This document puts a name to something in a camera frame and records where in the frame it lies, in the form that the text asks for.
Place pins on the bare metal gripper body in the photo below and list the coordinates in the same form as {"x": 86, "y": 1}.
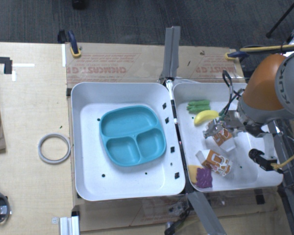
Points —
{"x": 232, "y": 120}

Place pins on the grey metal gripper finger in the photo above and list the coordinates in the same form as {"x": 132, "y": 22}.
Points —
{"x": 207, "y": 132}
{"x": 216, "y": 126}

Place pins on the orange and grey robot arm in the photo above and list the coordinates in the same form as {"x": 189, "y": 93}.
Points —
{"x": 264, "y": 87}

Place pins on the orange and white carton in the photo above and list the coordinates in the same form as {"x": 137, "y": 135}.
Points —
{"x": 225, "y": 138}
{"x": 216, "y": 161}

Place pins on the yellow banana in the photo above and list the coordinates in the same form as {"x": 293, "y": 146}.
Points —
{"x": 204, "y": 116}

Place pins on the green beans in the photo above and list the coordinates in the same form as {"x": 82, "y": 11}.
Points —
{"x": 198, "y": 105}

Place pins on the yellow cheese wedge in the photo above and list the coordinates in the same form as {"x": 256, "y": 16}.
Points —
{"x": 192, "y": 172}

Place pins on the purple grapes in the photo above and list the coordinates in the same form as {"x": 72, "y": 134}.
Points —
{"x": 204, "y": 179}

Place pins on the white plastic tray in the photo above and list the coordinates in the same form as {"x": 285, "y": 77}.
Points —
{"x": 93, "y": 180}
{"x": 245, "y": 177}

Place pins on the blue divided plate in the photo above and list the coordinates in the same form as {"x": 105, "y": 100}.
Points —
{"x": 127, "y": 124}

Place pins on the brown cardboard board, red print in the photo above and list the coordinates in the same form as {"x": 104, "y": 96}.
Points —
{"x": 117, "y": 65}

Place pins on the black tripod leg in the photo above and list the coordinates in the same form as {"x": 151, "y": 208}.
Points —
{"x": 281, "y": 17}

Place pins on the black round wheel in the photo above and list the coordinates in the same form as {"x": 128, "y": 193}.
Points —
{"x": 79, "y": 2}

